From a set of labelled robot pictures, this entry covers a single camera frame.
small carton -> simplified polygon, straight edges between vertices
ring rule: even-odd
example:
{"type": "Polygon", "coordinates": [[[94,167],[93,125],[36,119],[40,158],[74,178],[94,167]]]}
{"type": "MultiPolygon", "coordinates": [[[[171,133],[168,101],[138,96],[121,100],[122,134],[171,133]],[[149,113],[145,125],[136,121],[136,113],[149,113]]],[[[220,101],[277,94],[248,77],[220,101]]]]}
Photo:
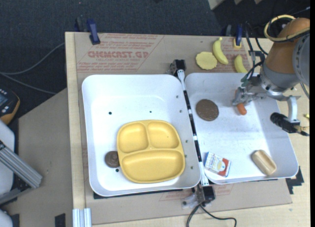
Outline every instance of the small carton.
{"type": "Polygon", "coordinates": [[[220,176],[226,177],[228,176],[228,172],[230,170],[231,161],[208,152],[206,154],[204,166],[205,169],[220,176]]]}

blue clamp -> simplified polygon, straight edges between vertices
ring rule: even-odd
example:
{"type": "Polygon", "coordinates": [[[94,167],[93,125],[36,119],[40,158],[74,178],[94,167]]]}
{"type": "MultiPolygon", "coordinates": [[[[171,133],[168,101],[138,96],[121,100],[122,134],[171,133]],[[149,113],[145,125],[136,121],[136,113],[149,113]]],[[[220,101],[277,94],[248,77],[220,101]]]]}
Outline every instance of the blue clamp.
{"type": "Polygon", "coordinates": [[[93,45],[100,44],[100,40],[97,35],[96,23],[94,19],[87,20],[88,31],[91,32],[90,40],[93,45]]]}
{"type": "Polygon", "coordinates": [[[237,25],[236,35],[233,40],[233,47],[235,49],[240,49],[242,47],[241,41],[242,41],[242,33],[243,29],[241,25],[237,25]]]}

yellow banana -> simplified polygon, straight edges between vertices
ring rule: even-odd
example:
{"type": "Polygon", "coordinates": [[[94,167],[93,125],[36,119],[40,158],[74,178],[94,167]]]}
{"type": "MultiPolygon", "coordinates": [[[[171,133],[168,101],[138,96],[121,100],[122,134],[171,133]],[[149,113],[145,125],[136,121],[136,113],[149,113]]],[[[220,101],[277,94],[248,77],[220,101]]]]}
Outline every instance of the yellow banana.
{"type": "Polygon", "coordinates": [[[228,64],[228,60],[221,50],[221,41],[222,41],[222,37],[220,37],[218,40],[216,40],[213,43],[212,52],[220,63],[226,65],[226,64],[228,64]]]}
{"type": "Polygon", "coordinates": [[[238,55],[235,59],[234,59],[234,66],[236,68],[236,71],[238,73],[247,73],[247,70],[245,69],[244,65],[243,65],[243,58],[241,55],[238,55]]]}

carrot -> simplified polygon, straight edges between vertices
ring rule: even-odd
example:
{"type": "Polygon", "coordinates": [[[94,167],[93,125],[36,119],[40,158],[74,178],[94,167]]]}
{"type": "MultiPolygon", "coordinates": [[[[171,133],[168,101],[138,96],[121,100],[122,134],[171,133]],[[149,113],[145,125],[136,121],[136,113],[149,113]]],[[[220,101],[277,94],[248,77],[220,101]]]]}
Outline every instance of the carrot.
{"type": "Polygon", "coordinates": [[[243,103],[239,103],[236,107],[241,115],[246,115],[247,110],[243,103]]]}

brown cookie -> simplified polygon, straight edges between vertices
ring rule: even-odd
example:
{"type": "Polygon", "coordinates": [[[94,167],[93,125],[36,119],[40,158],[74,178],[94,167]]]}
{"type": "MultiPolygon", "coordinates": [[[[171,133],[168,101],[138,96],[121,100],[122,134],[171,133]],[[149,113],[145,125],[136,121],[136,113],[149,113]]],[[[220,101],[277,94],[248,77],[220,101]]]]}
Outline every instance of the brown cookie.
{"type": "Polygon", "coordinates": [[[196,105],[196,112],[203,120],[213,121],[219,115],[219,108],[211,100],[202,99],[196,105]]]}
{"type": "Polygon", "coordinates": [[[105,155],[105,163],[109,167],[119,167],[119,158],[117,151],[110,151],[105,155]]]}

